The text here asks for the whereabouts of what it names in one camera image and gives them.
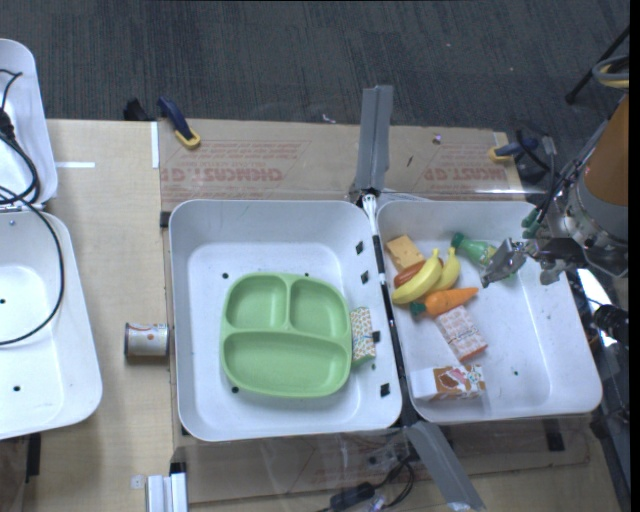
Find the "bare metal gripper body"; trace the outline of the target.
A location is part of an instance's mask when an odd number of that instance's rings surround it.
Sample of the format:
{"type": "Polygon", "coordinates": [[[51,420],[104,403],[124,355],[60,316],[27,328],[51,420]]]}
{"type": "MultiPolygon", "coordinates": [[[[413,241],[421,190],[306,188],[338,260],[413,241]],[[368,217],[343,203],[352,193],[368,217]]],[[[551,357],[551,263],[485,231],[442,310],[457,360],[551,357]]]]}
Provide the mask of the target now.
{"type": "Polygon", "coordinates": [[[628,247],[588,218],[547,215],[524,229],[525,249],[541,261],[566,260],[612,277],[628,274],[628,247]]]}

